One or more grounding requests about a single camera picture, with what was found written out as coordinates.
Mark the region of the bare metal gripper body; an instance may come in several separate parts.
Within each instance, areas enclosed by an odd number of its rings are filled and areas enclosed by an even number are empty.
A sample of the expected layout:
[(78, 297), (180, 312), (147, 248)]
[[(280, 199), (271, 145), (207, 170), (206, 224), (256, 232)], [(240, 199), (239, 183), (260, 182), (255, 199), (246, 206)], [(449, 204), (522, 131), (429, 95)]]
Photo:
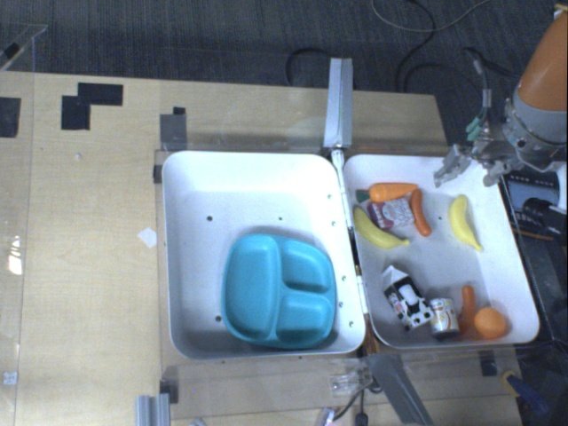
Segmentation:
[(556, 113), (508, 99), (500, 123), (483, 130), (473, 143), (479, 162), (503, 160), (511, 170), (524, 166), (539, 172), (553, 169), (556, 155)]

